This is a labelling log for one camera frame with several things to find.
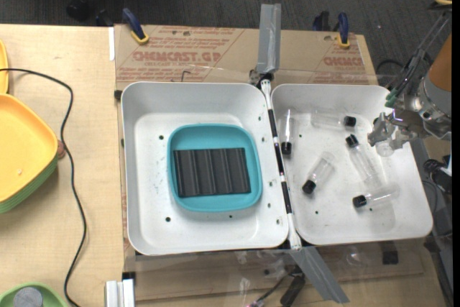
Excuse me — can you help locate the black ribbed rack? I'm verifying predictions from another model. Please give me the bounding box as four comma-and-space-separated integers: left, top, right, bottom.
172, 147, 252, 199

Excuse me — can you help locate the brown cardboard board red print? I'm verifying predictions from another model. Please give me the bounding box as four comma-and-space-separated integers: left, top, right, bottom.
114, 23, 449, 303

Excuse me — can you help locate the clear plastic bottle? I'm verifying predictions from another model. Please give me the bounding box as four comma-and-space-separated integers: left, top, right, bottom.
374, 139, 397, 158

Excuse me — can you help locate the white plastic tray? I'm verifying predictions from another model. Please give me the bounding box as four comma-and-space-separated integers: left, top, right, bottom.
120, 81, 290, 257
270, 83, 434, 247

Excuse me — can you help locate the thin black and white rod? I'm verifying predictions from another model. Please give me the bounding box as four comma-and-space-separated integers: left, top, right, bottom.
259, 79, 303, 251

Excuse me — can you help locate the grey cylinder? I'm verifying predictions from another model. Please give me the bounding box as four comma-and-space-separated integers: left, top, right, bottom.
13, 286, 45, 307

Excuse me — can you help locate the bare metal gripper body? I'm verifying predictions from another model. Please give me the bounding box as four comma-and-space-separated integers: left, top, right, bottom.
391, 96, 453, 140

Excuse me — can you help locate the green divided plate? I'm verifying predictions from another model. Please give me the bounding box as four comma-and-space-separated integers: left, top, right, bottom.
0, 154, 60, 216
0, 282, 70, 307

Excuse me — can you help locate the yellow divided plate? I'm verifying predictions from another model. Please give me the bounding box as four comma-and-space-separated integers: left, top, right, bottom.
0, 93, 60, 204

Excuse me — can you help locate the teal plate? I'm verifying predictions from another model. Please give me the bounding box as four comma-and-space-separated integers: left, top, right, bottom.
167, 123, 264, 214

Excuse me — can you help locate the clear bottle with black cap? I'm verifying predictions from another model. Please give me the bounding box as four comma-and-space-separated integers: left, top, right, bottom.
345, 133, 382, 185
279, 110, 298, 156
301, 151, 336, 196
310, 110, 358, 129
351, 183, 401, 209

